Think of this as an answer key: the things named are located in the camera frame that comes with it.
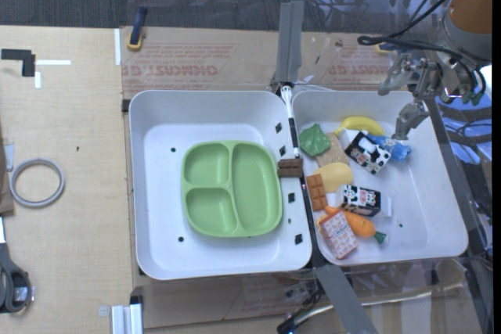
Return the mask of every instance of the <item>yellow banana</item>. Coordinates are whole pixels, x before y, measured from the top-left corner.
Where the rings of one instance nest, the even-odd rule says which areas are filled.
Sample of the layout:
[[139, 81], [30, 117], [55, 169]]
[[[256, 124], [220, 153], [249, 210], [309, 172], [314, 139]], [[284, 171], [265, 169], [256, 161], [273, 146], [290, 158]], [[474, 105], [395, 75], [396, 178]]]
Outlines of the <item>yellow banana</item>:
[[384, 129], [377, 121], [364, 116], [346, 117], [343, 121], [341, 121], [341, 125], [337, 128], [334, 134], [339, 135], [343, 129], [367, 131], [372, 135], [384, 135]]

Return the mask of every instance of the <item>gray ring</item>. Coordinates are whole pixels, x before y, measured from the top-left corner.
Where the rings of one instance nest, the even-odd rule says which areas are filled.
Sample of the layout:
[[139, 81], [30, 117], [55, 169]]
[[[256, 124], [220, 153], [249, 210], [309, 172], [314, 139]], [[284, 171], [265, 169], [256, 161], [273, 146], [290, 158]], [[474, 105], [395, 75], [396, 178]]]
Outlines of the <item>gray ring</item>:
[[[16, 191], [16, 180], [19, 174], [26, 170], [28, 167], [31, 166], [37, 166], [37, 165], [42, 165], [42, 166], [47, 166], [52, 168], [57, 175], [59, 176], [59, 188], [47, 199], [44, 199], [40, 202], [36, 201], [31, 201], [22, 198]], [[25, 207], [44, 207], [48, 206], [51, 203], [55, 202], [63, 193], [64, 190], [64, 174], [63, 174], [63, 169], [57, 164], [55, 161], [50, 160], [50, 159], [45, 159], [43, 157], [37, 157], [34, 159], [28, 159], [25, 160], [24, 162], [18, 164], [16, 168], [14, 168], [12, 175], [10, 176], [10, 190], [13, 193], [14, 199], [20, 203], [21, 205]]]

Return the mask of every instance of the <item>orange carrot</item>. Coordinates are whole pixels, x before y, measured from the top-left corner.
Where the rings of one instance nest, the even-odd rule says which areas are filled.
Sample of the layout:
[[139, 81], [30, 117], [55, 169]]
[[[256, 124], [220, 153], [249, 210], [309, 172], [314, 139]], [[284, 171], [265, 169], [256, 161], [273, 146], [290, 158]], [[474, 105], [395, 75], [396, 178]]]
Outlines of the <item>orange carrot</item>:
[[360, 214], [353, 213], [347, 210], [343, 210], [339, 207], [326, 206], [323, 208], [327, 214], [335, 214], [340, 211], [343, 212], [346, 220], [351, 228], [351, 230], [361, 237], [375, 237], [379, 243], [384, 241], [384, 237], [386, 236], [382, 232], [377, 232], [374, 224], [367, 217], [363, 217]]

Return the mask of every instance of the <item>green divided dish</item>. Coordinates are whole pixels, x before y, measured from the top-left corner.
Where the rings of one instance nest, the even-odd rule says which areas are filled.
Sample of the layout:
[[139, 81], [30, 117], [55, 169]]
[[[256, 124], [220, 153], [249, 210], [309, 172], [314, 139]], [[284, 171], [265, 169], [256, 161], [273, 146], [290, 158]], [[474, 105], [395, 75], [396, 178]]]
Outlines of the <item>green divided dish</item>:
[[282, 218], [282, 192], [269, 151], [253, 142], [192, 146], [182, 161], [182, 201], [189, 223], [217, 237], [263, 235]]

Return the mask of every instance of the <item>blue wrapped candy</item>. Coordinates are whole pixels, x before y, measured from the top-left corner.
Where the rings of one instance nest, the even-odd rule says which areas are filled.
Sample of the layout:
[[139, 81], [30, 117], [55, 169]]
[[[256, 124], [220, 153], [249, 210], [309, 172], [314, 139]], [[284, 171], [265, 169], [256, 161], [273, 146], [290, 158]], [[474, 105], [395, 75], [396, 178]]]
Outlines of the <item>blue wrapped candy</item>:
[[384, 135], [371, 135], [367, 133], [367, 138], [374, 141], [382, 149], [388, 151], [391, 154], [390, 159], [396, 160], [399, 163], [402, 163], [411, 152], [409, 146], [403, 145], [396, 139]]

